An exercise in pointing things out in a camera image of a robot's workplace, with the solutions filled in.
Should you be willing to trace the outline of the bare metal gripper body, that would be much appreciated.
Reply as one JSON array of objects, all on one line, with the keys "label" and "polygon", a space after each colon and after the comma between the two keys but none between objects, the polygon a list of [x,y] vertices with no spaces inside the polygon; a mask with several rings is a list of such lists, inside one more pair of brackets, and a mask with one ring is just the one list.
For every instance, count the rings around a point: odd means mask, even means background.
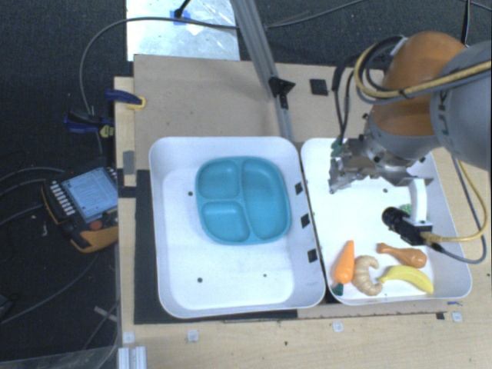
[{"label": "bare metal gripper body", "polygon": [[349,138],[343,144],[336,140],[334,157],[340,175],[357,175],[356,181],[383,178],[393,186],[408,186],[414,180],[407,171],[414,161],[391,154],[373,139]]}]

